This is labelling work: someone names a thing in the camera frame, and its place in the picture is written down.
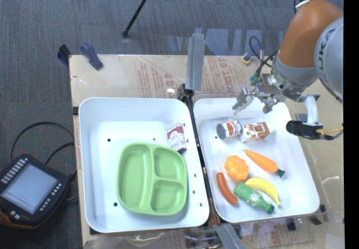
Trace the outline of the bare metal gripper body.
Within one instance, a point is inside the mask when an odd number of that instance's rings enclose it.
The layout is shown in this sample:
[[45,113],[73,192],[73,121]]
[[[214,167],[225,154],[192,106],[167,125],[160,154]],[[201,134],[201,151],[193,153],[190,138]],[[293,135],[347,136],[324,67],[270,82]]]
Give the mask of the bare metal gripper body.
[[306,89],[305,85],[299,85],[279,73],[262,73],[253,81],[253,85],[258,97],[278,100],[297,101]]

